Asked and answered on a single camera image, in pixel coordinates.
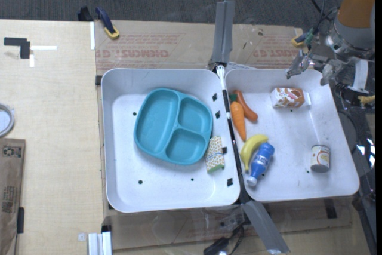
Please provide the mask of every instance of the beige tabletop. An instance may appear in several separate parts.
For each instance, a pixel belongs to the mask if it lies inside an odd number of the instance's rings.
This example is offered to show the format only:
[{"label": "beige tabletop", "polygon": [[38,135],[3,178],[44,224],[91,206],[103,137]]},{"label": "beige tabletop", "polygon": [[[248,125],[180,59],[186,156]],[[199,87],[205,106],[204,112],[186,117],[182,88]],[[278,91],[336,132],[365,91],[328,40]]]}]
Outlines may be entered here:
[{"label": "beige tabletop", "polygon": [[18,254],[86,254],[81,233],[100,232],[103,221],[90,24],[2,20],[0,28],[2,39],[57,46],[35,50],[30,67],[20,47],[0,45],[0,101],[15,116],[7,137],[26,140]]}]

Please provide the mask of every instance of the white cable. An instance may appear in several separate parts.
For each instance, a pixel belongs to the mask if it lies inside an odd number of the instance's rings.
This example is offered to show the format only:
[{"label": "white cable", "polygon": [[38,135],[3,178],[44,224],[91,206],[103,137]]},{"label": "white cable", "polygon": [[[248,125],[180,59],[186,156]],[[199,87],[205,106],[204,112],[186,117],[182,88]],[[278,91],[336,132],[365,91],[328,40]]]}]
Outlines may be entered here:
[{"label": "white cable", "polygon": [[4,137],[13,128],[14,115],[12,113],[12,110],[8,106],[3,105],[2,103],[0,103],[0,110],[5,111],[8,114],[8,116],[10,117],[10,121],[9,121],[7,127],[4,130],[0,131],[0,137]]}]

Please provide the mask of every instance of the tin can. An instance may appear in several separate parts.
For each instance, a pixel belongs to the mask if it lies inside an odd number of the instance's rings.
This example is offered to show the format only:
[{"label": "tin can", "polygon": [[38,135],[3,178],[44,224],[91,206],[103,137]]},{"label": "tin can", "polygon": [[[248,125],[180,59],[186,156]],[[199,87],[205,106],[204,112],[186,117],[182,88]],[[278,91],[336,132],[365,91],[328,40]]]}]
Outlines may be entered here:
[{"label": "tin can", "polygon": [[324,145],[314,145],[310,157],[310,169],[324,173],[330,168],[330,149]]}]

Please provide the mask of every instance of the blue plate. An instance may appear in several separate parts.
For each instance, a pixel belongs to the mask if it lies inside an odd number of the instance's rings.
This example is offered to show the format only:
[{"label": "blue plate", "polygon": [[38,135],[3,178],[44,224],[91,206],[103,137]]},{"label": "blue plate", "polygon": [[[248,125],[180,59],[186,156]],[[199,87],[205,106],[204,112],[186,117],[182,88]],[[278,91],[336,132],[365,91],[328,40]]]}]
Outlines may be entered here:
[{"label": "blue plate", "polygon": [[147,154],[180,165],[199,161],[212,133],[212,113],[192,96],[168,88],[151,91],[134,127],[134,141]]}]

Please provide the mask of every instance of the blue bottle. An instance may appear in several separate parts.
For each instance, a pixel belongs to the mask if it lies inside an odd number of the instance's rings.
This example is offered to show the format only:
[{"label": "blue bottle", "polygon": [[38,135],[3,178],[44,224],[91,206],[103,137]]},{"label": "blue bottle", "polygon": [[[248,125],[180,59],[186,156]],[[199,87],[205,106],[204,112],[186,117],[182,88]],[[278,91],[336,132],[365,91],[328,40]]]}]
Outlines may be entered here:
[{"label": "blue bottle", "polygon": [[251,164],[251,176],[247,178],[248,185],[256,186],[257,178],[267,170],[270,158],[274,152],[275,148],[269,143],[262,143],[260,145]]}]

